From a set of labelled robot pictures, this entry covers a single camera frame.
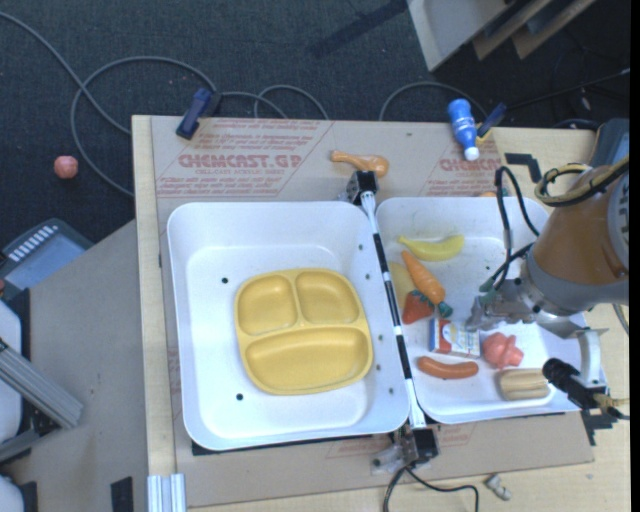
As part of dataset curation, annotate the small white and red carton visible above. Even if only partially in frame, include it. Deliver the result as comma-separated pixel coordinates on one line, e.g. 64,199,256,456
427,316,483,358

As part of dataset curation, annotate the pink ball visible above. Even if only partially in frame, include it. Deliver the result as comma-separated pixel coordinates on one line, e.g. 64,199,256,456
53,154,80,180

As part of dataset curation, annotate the small white plastic piece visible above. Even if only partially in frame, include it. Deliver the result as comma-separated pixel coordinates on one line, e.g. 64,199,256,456
483,473,513,502

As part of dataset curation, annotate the red strawberry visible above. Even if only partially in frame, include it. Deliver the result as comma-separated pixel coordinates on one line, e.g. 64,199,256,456
401,290,436,325

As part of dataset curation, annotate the pink toy ice cream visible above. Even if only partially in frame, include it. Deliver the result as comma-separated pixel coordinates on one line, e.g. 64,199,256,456
481,331,525,371

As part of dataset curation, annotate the orange carrot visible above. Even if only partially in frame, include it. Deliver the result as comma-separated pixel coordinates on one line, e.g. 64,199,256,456
400,249,454,319

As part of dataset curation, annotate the brown cardboard board red print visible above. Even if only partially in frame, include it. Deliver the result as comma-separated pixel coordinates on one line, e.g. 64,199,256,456
149,115,597,509

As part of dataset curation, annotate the tan hot dog bun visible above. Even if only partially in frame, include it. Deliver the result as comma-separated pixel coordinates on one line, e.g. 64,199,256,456
495,367,552,403

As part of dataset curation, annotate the orange chicken drumstick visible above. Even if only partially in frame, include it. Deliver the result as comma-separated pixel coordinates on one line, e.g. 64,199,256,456
329,149,391,179

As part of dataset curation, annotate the white plastic tray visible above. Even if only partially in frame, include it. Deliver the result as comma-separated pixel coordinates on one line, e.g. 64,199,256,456
374,195,609,426
166,200,413,452

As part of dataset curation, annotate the yellow divided plate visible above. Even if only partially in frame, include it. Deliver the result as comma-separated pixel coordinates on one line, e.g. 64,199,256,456
233,267,375,397

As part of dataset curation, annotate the blue and white bottle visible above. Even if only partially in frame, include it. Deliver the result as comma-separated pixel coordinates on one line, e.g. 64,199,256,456
446,97,482,162

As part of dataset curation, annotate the yellow banana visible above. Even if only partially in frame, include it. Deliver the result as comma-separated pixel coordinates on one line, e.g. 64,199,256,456
396,234,466,263

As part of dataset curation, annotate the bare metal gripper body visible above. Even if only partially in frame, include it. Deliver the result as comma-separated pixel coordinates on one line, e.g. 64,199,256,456
478,277,551,326

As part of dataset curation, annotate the black cylinder on white bracket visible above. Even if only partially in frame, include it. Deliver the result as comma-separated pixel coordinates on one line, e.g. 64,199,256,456
537,312,612,410

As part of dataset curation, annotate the thin black and white rod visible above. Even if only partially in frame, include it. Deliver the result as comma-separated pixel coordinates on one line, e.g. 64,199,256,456
360,191,427,429

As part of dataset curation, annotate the orange sausage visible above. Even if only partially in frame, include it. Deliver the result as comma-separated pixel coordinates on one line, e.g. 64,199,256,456
416,355,480,380

